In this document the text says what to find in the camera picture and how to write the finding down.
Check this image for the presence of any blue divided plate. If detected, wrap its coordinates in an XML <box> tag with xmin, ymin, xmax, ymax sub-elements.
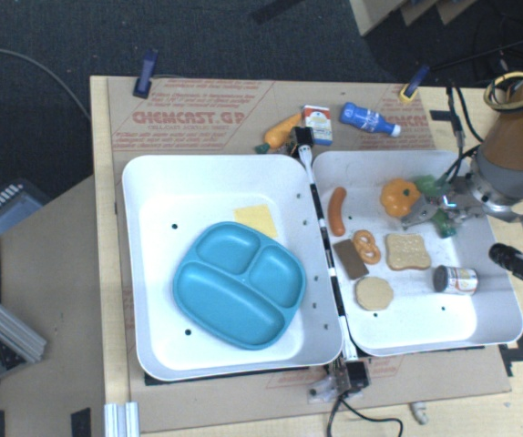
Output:
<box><xmin>172</xmin><ymin>220</ymin><xmax>308</xmax><ymax>351</ymax></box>

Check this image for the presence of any black block with thin wires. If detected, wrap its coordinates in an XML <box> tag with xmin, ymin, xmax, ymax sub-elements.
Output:
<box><xmin>342</xmin><ymin>360</ymin><xmax>372</xmax><ymax>391</ymax></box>
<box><xmin>290</xmin><ymin>126</ymin><xmax>314</xmax><ymax>148</ymax></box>

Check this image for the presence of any brown rectangular biscuit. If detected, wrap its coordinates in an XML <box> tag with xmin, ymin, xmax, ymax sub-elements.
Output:
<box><xmin>332</xmin><ymin>238</ymin><xmax>371</xmax><ymax>281</ymax></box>

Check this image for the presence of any white plastic tray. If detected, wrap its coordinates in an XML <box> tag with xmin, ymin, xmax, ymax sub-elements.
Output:
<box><xmin>121</xmin><ymin>154</ymin><xmax>345</xmax><ymax>382</ymax></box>
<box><xmin>311</xmin><ymin>149</ymin><xmax>523</xmax><ymax>358</ymax></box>

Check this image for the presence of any brown cardboard board red print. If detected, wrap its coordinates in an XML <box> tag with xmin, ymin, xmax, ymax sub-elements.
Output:
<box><xmin>106</xmin><ymin>77</ymin><xmax>514</xmax><ymax>434</ymax></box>

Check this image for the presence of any small white and orange can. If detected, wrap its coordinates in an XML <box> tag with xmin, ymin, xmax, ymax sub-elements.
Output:
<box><xmin>432</xmin><ymin>264</ymin><xmax>479</xmax><ymax>297</ymax></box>

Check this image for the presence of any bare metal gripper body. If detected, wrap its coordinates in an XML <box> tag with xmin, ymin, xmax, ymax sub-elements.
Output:
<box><xmin>428</xmin><ymin>175</ymin><xmax>523</xmax><ymax>223</ymax></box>

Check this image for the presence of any blue bottle with white cap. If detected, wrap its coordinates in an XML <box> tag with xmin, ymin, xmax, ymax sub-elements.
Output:
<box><xmin>338</xmin><ymin>101</ymin><xmax>403</xmax><ymax>138</ymax></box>

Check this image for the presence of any thin black and white rod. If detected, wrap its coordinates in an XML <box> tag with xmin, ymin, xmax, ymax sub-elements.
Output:
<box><xmin>297</xmin><ymin>145</ymin><xmax>359</xmax><ymax>362</ymax></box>

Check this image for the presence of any orange pretzel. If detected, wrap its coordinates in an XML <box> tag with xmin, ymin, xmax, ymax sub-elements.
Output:
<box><xmin>352</xmin><ymin>229</ymin><xmax>383</xmax><ymax>265</ymax></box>

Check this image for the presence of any black cylinder on white bracket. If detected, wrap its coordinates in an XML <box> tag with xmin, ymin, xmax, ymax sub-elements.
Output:
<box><xmin>487</xmin><ymin>213</ymin><xmax>523</xmax><ymax>284</ymax></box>

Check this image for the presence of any orange bell pepper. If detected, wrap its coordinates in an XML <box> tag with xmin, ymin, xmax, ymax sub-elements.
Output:
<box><xmin>379</xmin><ymin>178</ymin><xmax>423</xmax><ymax>219</ymax></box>

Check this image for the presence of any beige round biscuit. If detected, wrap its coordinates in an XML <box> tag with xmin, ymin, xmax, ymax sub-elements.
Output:
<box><xmin>354</xmin><ymin>276</ymin><xmax>395</xmax><ymax>312</ymax></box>

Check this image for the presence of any orange sausage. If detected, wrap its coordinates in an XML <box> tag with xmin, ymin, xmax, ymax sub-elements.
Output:
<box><xmin>326</xmin><ymin>186</ymin><xmax>349</xmax><ymax>239</ymax></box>

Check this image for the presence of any white and orange carton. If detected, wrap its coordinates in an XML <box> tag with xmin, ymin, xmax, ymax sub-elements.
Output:
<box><xmin>300</xmin><ymin>104</ymin><xmax>334</xmax><ymax>147</ymax></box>

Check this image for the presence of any orange carrot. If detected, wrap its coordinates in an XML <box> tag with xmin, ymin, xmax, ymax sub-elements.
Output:
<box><xmin>254</xmin><ymin>112</ymin><xmax>304</xmax><ymax>156</ymax></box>

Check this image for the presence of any yellow cheese slice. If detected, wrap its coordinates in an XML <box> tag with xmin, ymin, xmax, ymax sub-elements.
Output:
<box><xmin>232</xmin><ymin>204</ymin><xmax>281</xmax><ymax>240</ymax></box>

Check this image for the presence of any beige bread slice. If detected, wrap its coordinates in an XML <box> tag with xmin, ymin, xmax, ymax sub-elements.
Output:
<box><xmin>384</xmin><ymin>232</ymin><xmax>433</xmax><ymax>272</ymax></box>

